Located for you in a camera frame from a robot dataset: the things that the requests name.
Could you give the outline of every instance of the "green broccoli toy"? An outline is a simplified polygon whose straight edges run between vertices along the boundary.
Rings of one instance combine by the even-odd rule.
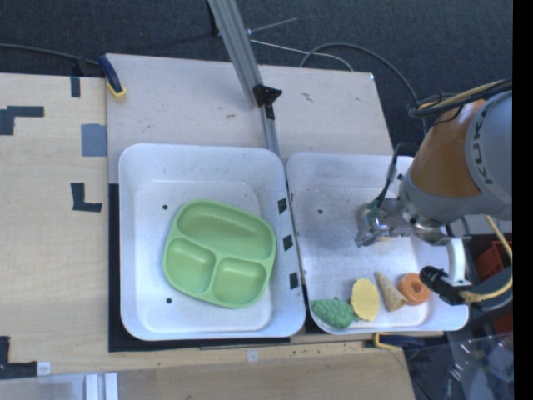
[[[333,299],[317,299],[310,301],[310,304],[312,311],[333,328],[344,329],[350,326],[352,321],[359,320],[351,305],[337,297]]]

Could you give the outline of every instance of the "wire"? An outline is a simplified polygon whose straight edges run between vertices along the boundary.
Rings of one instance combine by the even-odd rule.
[[[262,27],[248,29],[247,33],[248,33],[249,36],[251,36],[252,34],[255,34],[255,33],[259,32],[259,31],[265,31],[265,30],[270,29],[270,28],[279,27],[279,26],[284,25],[286,23],[293,23],[294,21],[297,21],[297,20],[298,20],[297,17],[291,17],[290,19],[286,19],[285,21],[274,22],[274,23],[270,23],[268,25],[263,25]]]
[[[391,164],[389,165],[389,169],[387,171],[385,187],[383,187],[381,192],[378,194],[378,196],[374,200],[372,200],[370,203],[368,203],[367,208],[369,208],[369,209],[372,209],[372,208],[379,209],[380,206],[383,204],[383,200],[385,200],[386,192],[388,191],[388,189],[389,189],[389,187],[390,187],[390,185],[392,183],[392,180],[394,179],[394,177],[396,175],[396,162],[398,160],[398,155],[400,154],[400,149],[402,147],[410,148],[415,153],[418,150],[418,147],[416,145],[413,145],[413,144],[408,143],[408,142],[400,142],[400,143],[398,143],[398,145],[395,146],[394,153],[392,154]]]
[[[37,53],[46,53],[48,55],[53,55],[53,56],[60,57],[60,58],[72,59],[73,61],[83,60],[85,63],[100,67],[98,62],[93,61],[92,59],[86,59],[84,57],[77,57],[76,55],[71,55],[69,53],[63,53],[63,52],[57,52],[55,50],[48,50],[42,47],[24,46],[22,44],[0,43],[0,48],[25,50],[25,51],[37,52]]]
[[[439,120],[438,122],[434,122],[433,126],[436,126],[437,124],[448,123],[448,122],[451,122],[452,120],[455,120],[457,117],[459,117],[459,113],[462,111],[463,107],[464,105],[461,105],[460,107],[458,107],[456,113],[450,118],[447,118],[446,120]]]
[[[503,248],[506,250],[507,255],[509,256],[509,261],[511,262],[511,266],[512,266],[513,251],[511,249],[511,246],[509,245],[509,243],[507,242],[506,238],[503,236],[501,231],[498,229],[498,227],[496,226],[492,218],[489,215],[485,215],[485,219],[491,226],[495,235],[498,237],[498,240],[500,240]],[[513,274],[512,274],[512,269],[511,269],[511,275],[509,276],[509,280],[507,281],[507,283],[503,285],[502,287],[500,287],[499,289],[496,289],[494,292],[474,293],[471,291],[462,291],[462,292],[459,292],[459,294],[465,299],[467,303],[478,303],[480,301],[485,301],[486,299],[492,299],[492,298],[500,296],[502,293],[508,291],[512,285],[513,285]]]
[[[255,44],[261,44],[262,46],[268,46],[270,48],[274,47],[276,49],[287,50],[289,52],[294,52],[294,53],[300,53],[302,55],[309,54],[309,52],[306,52],[304,50],[295,49],[295,48],[292,48],[292,47],[280,46],[279,44],[273,44],[273,43],[268,43],[268,42],[260,42],[259,40],[252,40],[252,39],[250,39],[250,42],[251,43],[255,43]],[[336,56],[330,55],[328,53],[316,53],[316,52],[315,52],[315,55],[320,56],[320,57],[328,57],[328,58],[336,59],[337,61],[343,63],[350,70],[351,73],[354,72],[354,69],[351,67],[351,65],[348,62],[346,62],[344,59],[340,58],[340,57],[336,57]]]
[[[317,52],[322,50],[322,49],[326,49],[326,48],[343,48],[343,47],[344,48],[355,49],[355,50],[358,50],[360,52],[366,53],[366,54],[378,59],[379,61],[381,61],[385,65],[387,65],[390,68],[390,70],[392,70],[395,73],[395,75],[397,75],[398,78],[403,82],[403,84],[409,90],[409,93],[412,95],[413,99],[415,99],[415,100],[418,99],[415,90],[413,89],[411,84],[407,81],[407,79],[403,76],[403,74],[400,72],[400,70],[398,70],[394,65],[392,65],[390,62],[388,62],[385,58],[381,57],[377,53],[375,53],[375,52],[373,52],[373,51],[371,51],[369,49],[366,49],[366,48],[364,48],[362,46],[358,46],[356,44],[343,43],[343,42],[331,42],[331,43],[322,44],[321,46],[317,46],[314,49],[312,49],[310,52],[308,52],[307,55],[302,59],[302,61],[300,62],[300,67],[304,67],[306,65],[307,61],[309,60],[309,58],[312,57],[313,55],[316,55]]]
[[[512,86],[512,80],[500,80],[457,94],[447,93],[445,95],[434,95],[410,105],[407,113],[411,118],[425,118],[460,107],[478,99],[487,99],[497,93],[507,92],[512,90]]]

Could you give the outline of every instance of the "blue clamp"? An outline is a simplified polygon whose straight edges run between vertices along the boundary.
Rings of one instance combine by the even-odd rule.
[[[100,65],[100,68],[106,76],[107,90],[109,90],[111,95],[115,98],[123,98],[126,95],[126,88],[120,83],[117,72],[109,62],[109,59],[107,59],[105,55],[98,57],[98,65]]]

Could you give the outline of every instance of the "toy sink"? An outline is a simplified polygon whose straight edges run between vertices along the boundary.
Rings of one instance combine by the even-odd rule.
[[[139,143],[122,152],[118,171],[120,307],[131,335],[284,338],[300,330],[306,308],[275,153]]]
[[[168,234],[163,270],[177,290],[230,308],[264,293],[276,257],[276,235],[263,218],[225,203],[180,207]]]
[[[399,156],[398,173],[405,174],[411,161],[412,157]],[[446,248],[430,246],[416,236],[356,246],[358,218],[382,190],[390,163],[391,157],[385,155],[299,152],[289,158],[286,175],[310,301],[348,300],[357,279],[376,284],[376,271],[394,283],[426,265],[447,271]],[[390,185],[388,197],[397,197],[398,184]],[[453,331],[467,323],[469,309],[449,305],[432,293],[424,304],[395,312],[386,310],[380,295],[380,312],[373,322],[360,320],[345,329],[328,326],[312,310],[311,315],[320,328],[333,334]]]

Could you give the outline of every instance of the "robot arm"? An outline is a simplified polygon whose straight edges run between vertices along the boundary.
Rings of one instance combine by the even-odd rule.
[[[386,187],[359,222],[356,245],[412,234],[435,246],[446,245],[449,274],[425,267],[421,280],[447,302],[463,303],[458,293],[470,287],[463,280],[462,242],[442,228],[472,214],[512,219],[511,128],[512,90],[444,111],[401,180],[398,197],[385,198],[396,175],[396,148]]]

